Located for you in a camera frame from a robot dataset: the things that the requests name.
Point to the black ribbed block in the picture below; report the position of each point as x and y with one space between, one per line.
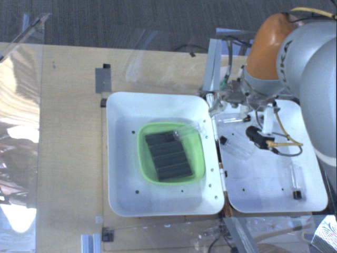
169 155

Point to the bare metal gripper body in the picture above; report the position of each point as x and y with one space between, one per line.
238 95

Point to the white plastic tray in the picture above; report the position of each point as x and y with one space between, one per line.
123 154
263 178

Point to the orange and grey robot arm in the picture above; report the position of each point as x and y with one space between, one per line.
310 70

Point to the clear plastic bottle black cap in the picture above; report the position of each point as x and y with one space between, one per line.
237 147
297 180
231 119

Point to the green plastic bowl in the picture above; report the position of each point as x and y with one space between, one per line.
198 154

